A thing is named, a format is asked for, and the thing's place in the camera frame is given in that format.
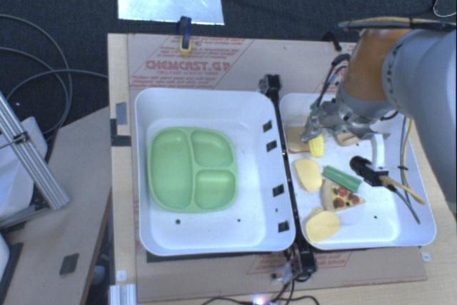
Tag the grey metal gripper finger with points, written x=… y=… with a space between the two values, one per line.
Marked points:
x=310 y=128

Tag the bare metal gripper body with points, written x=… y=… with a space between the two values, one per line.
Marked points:
x=339 y=119

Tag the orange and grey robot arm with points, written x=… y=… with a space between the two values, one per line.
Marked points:
x=421 y=82

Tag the yellow corn cob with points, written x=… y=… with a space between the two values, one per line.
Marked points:
x=316 y=147

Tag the brown toast slice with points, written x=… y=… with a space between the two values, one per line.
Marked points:
x=294 y=141

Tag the tan bread piece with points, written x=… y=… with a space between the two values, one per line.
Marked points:
x=347 y=141

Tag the thin black rod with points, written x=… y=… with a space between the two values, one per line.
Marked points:
x=285 y=157

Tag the yellow potato chip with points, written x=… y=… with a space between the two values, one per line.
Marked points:
x=321 y=226
x=307 y=173

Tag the green celery stick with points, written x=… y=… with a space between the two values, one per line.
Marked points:
x=342 y=178

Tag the pizza slice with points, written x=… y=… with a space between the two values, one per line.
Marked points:
x=337 y=197

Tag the white plastic tray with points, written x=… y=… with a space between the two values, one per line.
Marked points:
x=214 y=235
x=375 y=225

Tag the brown cardboard board, red print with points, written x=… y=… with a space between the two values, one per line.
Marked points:
x=214 y=60

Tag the green divided plate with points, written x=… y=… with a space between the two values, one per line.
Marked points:
x=171 y=168

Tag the black cylinder on white bracket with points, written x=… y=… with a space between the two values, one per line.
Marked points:
x=367 y=169

